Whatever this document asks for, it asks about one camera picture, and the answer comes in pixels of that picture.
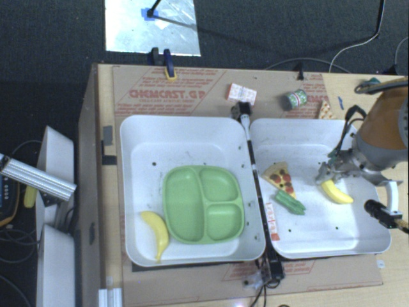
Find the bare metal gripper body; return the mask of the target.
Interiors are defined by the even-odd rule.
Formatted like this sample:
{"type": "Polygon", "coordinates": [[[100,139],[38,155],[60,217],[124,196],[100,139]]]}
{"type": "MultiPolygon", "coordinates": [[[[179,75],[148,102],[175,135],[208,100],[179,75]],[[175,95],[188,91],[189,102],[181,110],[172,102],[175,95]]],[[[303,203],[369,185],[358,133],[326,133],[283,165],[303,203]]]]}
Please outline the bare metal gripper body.
{"type": "Polygon", "coordinates": [[[383,185],[384,176],[380,167],[374,165],[361,152],[340,151],[328,161],[330,174],[345,172],[346,177],[362,177],[373,185],[383,185]]]}

